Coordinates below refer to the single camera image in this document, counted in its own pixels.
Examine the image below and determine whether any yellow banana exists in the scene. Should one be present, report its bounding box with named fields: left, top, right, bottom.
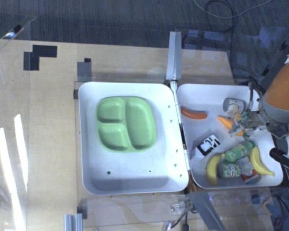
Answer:
left=205, top=153, right=226, bottom=186
left=249, top=146, right=276, bottom=177

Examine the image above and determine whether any black and white carton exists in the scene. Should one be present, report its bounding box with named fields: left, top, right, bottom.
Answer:
left=197, top=134, right=221, bottom=157

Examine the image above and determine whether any green plastic bottle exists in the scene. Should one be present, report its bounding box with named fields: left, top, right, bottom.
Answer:
left=224, top=141, right=256, bottom=164

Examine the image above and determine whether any green divided plate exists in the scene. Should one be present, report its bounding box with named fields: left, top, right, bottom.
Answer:
left=95, top=96, right=158, bottom=153

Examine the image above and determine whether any pale wood board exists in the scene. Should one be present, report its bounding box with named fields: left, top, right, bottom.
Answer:
left=76, top=43, right=276, bottom=231

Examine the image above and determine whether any white plastic tray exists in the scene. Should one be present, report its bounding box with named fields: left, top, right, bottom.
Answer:
left=78, top=81, right=190, bottom=196
left=176, top=83, right=285, bottom=190

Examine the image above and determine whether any orange-red sausage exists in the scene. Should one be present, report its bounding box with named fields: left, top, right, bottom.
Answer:
left=180, top=106, right=208, bottom=120

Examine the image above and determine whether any white can with orange print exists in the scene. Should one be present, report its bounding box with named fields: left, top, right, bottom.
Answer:
left=222, top=97, right=246, bottom=115

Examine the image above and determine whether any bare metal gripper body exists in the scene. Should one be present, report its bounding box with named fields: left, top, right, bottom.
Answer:
left=242, top=110, right=268, bottom=132

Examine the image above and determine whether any white can with green print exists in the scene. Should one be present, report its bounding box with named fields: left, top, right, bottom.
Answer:
left=217, top=162, right=242, bottom=180

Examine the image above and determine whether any orange carrot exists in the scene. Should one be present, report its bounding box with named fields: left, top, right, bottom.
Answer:
left=217, top=115, right=245, bottom=137

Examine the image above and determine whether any black cylinder on white bracket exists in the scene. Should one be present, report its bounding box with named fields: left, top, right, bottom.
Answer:
left=269, top=133, right=289, bottom=171

